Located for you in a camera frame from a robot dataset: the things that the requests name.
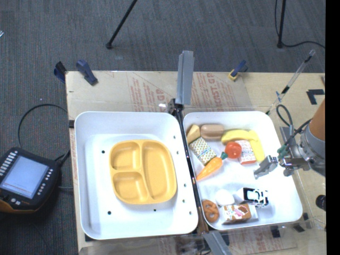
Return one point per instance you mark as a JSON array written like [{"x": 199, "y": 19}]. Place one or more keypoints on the yellow divided plate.
[{"x": 156, "y": 169}]

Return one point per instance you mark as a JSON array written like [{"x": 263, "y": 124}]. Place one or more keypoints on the thin black and white rod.
[{"x": 189, "y": 161}]

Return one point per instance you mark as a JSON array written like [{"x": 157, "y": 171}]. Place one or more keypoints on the yellow cheese wedge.
[{"x": 193, "y": 135}]

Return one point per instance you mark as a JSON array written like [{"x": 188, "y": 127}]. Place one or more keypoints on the yellow banana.
[{"x": 233, "y": 135}]

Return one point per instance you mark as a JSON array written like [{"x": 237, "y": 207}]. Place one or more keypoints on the brown sausage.
[{"x": 211, "y": 131}]

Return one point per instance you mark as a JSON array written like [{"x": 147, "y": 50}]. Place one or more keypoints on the orange tomato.
[{"x": 233, "y": 150}]

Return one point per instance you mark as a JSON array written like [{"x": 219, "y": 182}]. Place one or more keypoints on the black and white carton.
[{"x": 252, "y": 196}]

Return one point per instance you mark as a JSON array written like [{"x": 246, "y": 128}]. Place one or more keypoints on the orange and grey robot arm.
[{"x": 317, "y": 126}]

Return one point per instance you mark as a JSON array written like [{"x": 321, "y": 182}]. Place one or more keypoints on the brown cardboard board red print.
[{"x": 111, "y": 94}]

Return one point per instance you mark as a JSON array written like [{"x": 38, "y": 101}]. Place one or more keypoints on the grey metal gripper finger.
[
  {"x": 267, "y": 166},
  {"x": 288, "y": 172}
]

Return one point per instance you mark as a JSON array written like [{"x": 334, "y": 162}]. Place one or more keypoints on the brown pretzel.
[{"x": 210, "y": 211}]

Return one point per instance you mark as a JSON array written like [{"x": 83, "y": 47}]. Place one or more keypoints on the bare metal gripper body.
[{"x": 297, "y": 163}]

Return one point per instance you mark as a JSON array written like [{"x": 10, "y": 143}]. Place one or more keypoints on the yellow and white patterned packet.
[{"x": 203, "y": 151}]

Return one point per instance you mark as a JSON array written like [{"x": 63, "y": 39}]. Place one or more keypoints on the black cylinder on white bracket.
[{"x": 321, "y": 202}]

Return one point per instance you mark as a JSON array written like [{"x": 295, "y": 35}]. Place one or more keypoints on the white carton with orange print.
[{"x": 248, "y": 155}]

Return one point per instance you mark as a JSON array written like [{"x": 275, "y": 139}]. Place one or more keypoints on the orange carrot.
[{"x": 211, "y": 166}]

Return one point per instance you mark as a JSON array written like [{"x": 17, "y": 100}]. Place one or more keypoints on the white egg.
[{"x": 224, "y": 197}]

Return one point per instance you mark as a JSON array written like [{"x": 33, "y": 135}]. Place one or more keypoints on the brown and white carton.
[{"x": 237, "y": 213}]

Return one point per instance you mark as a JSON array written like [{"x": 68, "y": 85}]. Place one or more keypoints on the white plastic tray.
[
  {"x": 239, "y": 177},
  {"x": 95, "y": 185}
]

